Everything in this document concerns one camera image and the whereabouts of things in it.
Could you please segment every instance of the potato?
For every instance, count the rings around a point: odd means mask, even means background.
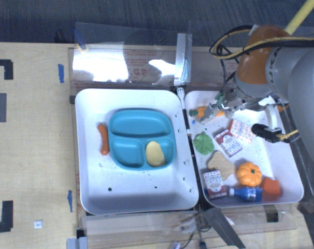
[[[146,147],[147,162],[152,167],[164,166],[165,157],[162,148],[156,141],[150,141]]]

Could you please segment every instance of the beige table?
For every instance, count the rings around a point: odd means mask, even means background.
[[[0,43],[0,59],[13,62],[13,80],[4,80],[7,119],[0,122],[0,221],[2,201],[13,200],[13,228],[0,233],[0,248],[66,248],[78,226],[72,105],[66,44]],[[60,83],[58,64],[64,65]],[[67,195],[73,194],[73,212]],[[247,248],[313,248],[302,214],[292,210],[295,228],[241,234]],[[34,221],[42,220],[42,228]],[[226,248],[209,238],[208,248]],[[130,248],[168,248],[170,243]],[[186,248],[197,248],[193,240]]]

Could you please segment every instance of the dark floor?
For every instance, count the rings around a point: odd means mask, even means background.
[[[0,42],[52,43],[57,30],[72,42],[76,22],[191,32],[208,22],[208,46],[242,24],[285,26],[306,0],[0,0]],[[314,27],[314,10],[302,24]]]

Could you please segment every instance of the blue plate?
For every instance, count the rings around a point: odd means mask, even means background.
[[[116,112],[108,127],[110,153],[117,165],[128,170],[157,170],[169,166],[176,155],[176,143],[170,120],[151,109],[124,109]],[[147,163],[146,146],[160,144],[166,165]]]

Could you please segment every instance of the green leaf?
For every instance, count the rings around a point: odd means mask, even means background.
[[[214,151],[215,146],[213,145],[212,138],[209,137],[205,132],[197,135],[193,140],[194,147],[202,155],[207,155]]]

